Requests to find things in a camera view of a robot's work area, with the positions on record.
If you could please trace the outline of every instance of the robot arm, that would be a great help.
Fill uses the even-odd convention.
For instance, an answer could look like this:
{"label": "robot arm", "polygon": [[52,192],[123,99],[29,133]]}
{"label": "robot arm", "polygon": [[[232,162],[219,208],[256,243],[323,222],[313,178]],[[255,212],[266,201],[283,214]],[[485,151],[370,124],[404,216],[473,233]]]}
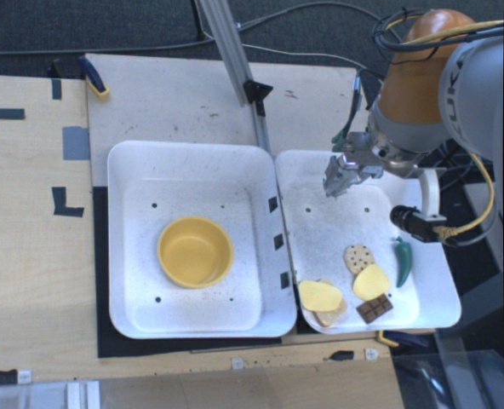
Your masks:
{"label": "robot arm", "polygon": [[[398,206],[392,210],[392,222],[424,242],[455,234],[443,230],[446,219],[438,213],[439,171],[417,167],[427,154],[453,138],[468,152],[493,161],[503,213],[503,23],[472,30],[471,36],[467,26],[477,24],[447,9],[418,18],[404,38],[404,44],[414,45],[411,50],[416,51],[394,55],[367,130],[345,135],[341,155],[331,157],[324,180],[328,197],[342,195],[368,178],[379,178],[383,171],[419,178],[422,210]],[[463,31],[465,40],[446,33]],[[431,44],[440,42],[423,39],[445,34],[452,39],[437,48]]]}

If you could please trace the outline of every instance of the toy green pepper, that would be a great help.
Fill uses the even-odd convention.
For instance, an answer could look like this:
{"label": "toy green pepper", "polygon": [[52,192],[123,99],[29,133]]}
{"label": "toy green pepper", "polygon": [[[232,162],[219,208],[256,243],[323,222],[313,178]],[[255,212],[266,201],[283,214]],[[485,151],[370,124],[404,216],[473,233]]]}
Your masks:
{"label": "toy green pepper", "polygon": [[398,244],[396,245],[396,256],[398,258],[398,283],[397,288],[404,285],[405,280],[411,273],[413,267],[413,253],[411,252],[411,244],[404,242],[403,239],[396,238]]}

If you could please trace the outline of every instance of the toy cookie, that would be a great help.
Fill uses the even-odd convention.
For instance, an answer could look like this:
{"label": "toy cookie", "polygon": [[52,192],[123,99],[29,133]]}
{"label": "toy cookie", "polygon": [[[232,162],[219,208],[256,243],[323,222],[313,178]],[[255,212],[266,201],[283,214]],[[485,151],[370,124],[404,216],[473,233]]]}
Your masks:
{"label": "toy cookie", "polygon": [[375,263],[371,250],[362,244],[349,245],[343,254],[346,267],[357,276],[362,270]]}

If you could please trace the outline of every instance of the black mat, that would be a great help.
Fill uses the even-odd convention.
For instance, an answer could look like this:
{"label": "black mat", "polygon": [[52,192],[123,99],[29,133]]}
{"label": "black mat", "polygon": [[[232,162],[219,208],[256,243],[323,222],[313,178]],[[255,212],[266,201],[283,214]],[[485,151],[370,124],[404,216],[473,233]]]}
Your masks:
{"label": "black mat", "polygon": [[108,188],[93,188],[95,284],[97,294],[97,355],[100,358],[142,356],[175,351],[276,345],[280,338],[132,339],[110,320],[108,309]]}

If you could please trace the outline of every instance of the yellow bowl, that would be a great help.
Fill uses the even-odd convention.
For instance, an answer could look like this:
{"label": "yellow bowl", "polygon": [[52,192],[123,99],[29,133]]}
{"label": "yellow bowl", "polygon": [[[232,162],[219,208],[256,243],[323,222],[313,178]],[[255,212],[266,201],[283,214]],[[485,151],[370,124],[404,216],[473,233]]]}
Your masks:
{"label": "yellow bowl", "polygon": [[233,262],[233,246],[217,223],[201,216],[184,216],[159,235],[157,259],[177,285],[205,288],[226,277]]}

